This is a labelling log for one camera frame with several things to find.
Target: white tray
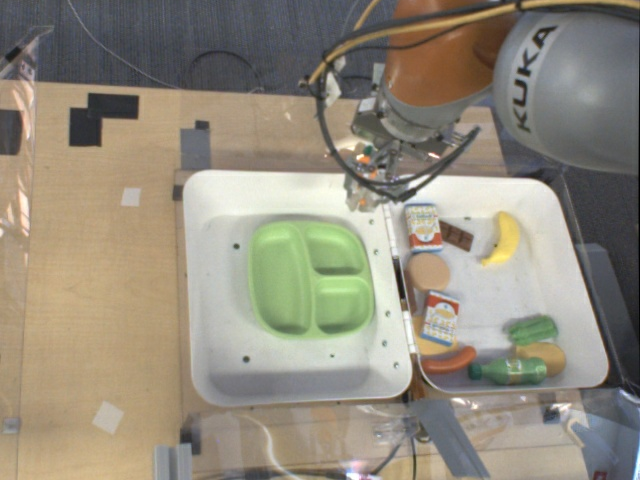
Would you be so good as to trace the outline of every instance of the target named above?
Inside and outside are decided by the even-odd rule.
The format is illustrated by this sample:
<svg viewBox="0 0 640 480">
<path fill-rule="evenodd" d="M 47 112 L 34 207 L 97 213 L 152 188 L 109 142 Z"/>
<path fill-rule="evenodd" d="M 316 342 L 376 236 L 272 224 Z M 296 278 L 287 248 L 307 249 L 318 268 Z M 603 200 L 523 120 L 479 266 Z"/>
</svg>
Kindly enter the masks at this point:
<svg viewBox="0 0 640 480">
<path fill-rule="evenodd" d="M 381 209 L 373 214 L 347 209 L 343 180 L 340 174 L 203 171 L 186 184 L 192 378 L 208 402 L 248 406 L 384 399 L 408 386 L 411 361 L 390 253 L 393 236 L 403 263 L 410 256 L 404 207 L 390 205 L 388 230 Z M 567 367 L 561 375 L 524 389 L 585 388 L 604 380 L 604 345 L 562 209 L 546 185 L 442 176 L 411 200 L 415 202 L 435 204 L 443 220 L 475 235 L 471 252 L 445 244 L 440 253 L 452 274 L 445 292 L 461 302 L 461 345 L 475 346 L 479 361 L 507 355 L 505 325 L 548 314 L 558 326 L 556 343 L 566 353 Z M 494 219 L 500 210 L 518 220 L 521 244 L 508 263 L 482 267 L 480 258 L 497 237 Z M 289 218 L 342 224 L 360 236 L 376 299 L 374 317 L 361 332 L 283 339 L 257 323 L 248 294 L 247 245 L 260 225 Z M 523 390 L 472 382 L 466 371 L 425 378 L 452 394 Z"/>
<path fill-rule="evenodd" d="M 447 393 L 559 390 L 597 386 L 608 360 L 560 203 L 543 183 L 528 179 L 443 176 L 411 200 L 433 203 L 439 217 L 474 235 L 470 252 L 444 244 L 440 256 L 451 270 L 445 293 L 460 301 L 458 340 L 473 345 L 478 362 L 508 356 L 504 328 L 517 319 L 545 314 L 559 330 L 554 342 L 567 367 L 538 386 L 495 386 L 471 381 L 466 369 L 425 378 Z M 512 214 L 521 229 L 515 255 L 501 265 L 481 266 L 498 237 L 496 214 Z M 402 205 L 391 207 L 398 251 L 411 256 Z M 418 295 L 422 307 L 424 296 Z"/>
<path fill-rule="evenodd" d="M 343 180 L 333 174 L 203 171 L 185 185 L 191 373 L 209 403 L 392 398 L 409 385 L 411 363 L 385 219 L 381 209 L 351 213 Z M 288 339 L 257 322 L 249 298 L 248 244 L 260 225 L 291 218 L 342 224 L 361 238 L 376 301 L 362 331 Z"/>
</svg>

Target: toy food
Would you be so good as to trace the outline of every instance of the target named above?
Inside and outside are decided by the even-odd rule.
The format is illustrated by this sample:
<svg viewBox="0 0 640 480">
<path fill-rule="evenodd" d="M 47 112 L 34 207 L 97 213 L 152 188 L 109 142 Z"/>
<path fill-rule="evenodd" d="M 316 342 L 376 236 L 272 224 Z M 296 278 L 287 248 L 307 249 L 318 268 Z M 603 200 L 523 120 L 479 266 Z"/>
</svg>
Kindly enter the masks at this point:
<svg viewBox="0 0 640 480">
<path fill-rule="evenodd" d="M 458 329 L 460 303 L 443 293 L 431 290 L 424 306 L 424 326 L 420 336 L 443 345 L 453 344 Z"/>
<path fill-rule="evenodd" d="M 435 341 L 425 340 L 420 337 L 424 317 L 417 315 L 412 318 L 412 321 L 413 329 L 415 331 L 414 334 L 416 336 L 416 346 L 418 347 L 421 356 L 439 356 L 458 350 L 458 338 L 454 337 L 453 342 L 450 345 L 443 345 L 442 343 L 436 343 Z"/>
<path fill-rule="evenodd" d="M 547 365 L 539 357 L 531 359 L 495 359 L 489 364 L 471 363 L 469 378 L 491 379 L 496 384 L 540 384 L 547 376 Z"/>
<path fill-rule="evenodd" d="M 426 374 L 451 373 L 462 370 L 476 358 L 476 349 L 467 345 L 455 356 L 445 359 L 426 358 L 421 361 L 422 370 Z"/>
<path fill-rule="evenodd" d="M 529 345 L 536 341 L 555 338 L 558 328 L 550 316 L 542 315 L 513 324 L 508 329 L 509 339 L 516 345 Z"/>
<path fill-rule="evenodd" d="M 442 239 L 448 244 L 455 245 L 463 251 L 469 252 L 471 250 L 471 244 L 473 243 L 473 235 L 471 233 L 467 233 L 444 221 L 440 221 L 440 232 L 442 233 Z"/>
<path fill-rule="evenodd" d="M 444 290 L 451 278 L 445 261 L 440 256 L 427 252 L 411 256 L 406 273 L 411 279 L 412 286 L 421 292 Z"/>
<path fill-rule="evenodd" d="M 436 207 L 432 204 L 408 204 L 404 207 L 411 252 L 442 250 L 442 233 Z"/>
<path fill-rule="evenodd" d="M 520 243 L 520 227 L 510 214 L 498 212 L 498 227 L 500 228 L 498 245 L 488 257 L 481 260 L 483 266 L 490 263 L 504 263 L 513 256 Z"/>
<path fill-rule="evenodd" d="M 553 377 L 561 373 L 567 365 L 564 351 L 553 343 L 531 343 L 516 347 L 516 357 L 530 359 L 539 357 L 547 365 L 547 376 Z"/>
</svg>

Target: green bottle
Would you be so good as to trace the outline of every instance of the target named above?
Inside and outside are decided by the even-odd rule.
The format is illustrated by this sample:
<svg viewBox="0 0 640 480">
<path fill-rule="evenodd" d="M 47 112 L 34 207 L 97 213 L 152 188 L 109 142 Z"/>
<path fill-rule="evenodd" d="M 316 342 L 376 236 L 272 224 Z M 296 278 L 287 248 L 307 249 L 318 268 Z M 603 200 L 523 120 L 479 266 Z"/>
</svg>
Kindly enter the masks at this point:
<svg viewBox="0 0 640 480">
<path fill-rule="evenodd" d="M 496 384 L 540 384 L 547 376 L 547 365 L 538 357 L 530 359 L 496 359 L 489 364 L 471 363 L 469 378 L 491 379 Z"/>
</svg>

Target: white label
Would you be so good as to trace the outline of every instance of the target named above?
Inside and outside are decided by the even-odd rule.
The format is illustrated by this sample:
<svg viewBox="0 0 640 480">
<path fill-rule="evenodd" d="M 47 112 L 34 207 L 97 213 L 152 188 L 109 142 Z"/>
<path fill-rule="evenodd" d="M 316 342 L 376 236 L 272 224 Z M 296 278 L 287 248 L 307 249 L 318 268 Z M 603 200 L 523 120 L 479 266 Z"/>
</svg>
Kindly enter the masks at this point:
<svg viewBox="0 0 640 480">
<path fill-rule="evenodd" d="M 122 193 L 122 200 L 120 204 L 122 206 L 140 206 L 140 194 L 141 188 L 125 188 Z"/>
<path fill-rule="evenodd" d="M 327 99 L 324 100 L 325 107 L 329 108 L 342 94 L 338 81 L 333 73 L 327 75 Z"/>
<path fill-rule="evenodd" d="M 93 418 L 93 424 L 108 434 L 114 435 L 123 416 L 124 411 L 105 401 L 102 402 L 95 418 Z"/>
<path fill-rule="evenodd" d="M 347 65 L 347 59 L 345 58 L 344 55 L 342 57 L 338 57 L 336 60 L 333 61 L 333 68 L 338 73 L 340 73 L 340 71 L 342 71 L 346 65 Z"/>
</svg>

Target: toy green pepper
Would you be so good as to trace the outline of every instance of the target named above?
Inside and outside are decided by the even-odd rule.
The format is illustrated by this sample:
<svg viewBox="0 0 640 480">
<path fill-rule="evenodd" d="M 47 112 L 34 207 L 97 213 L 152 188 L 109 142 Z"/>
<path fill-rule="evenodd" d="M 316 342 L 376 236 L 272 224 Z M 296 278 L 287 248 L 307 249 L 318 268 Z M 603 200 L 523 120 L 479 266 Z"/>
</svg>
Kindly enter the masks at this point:
<svg viewBox="0 0 640 480">
<path fill-rule="evenodd" d="M 518 322 L 509 327 L 509 339 L 516 345 L 529 345 L 536 341 L 555 338 L 557 335 L 556 324 L 546 315 Z"/>
</svg>

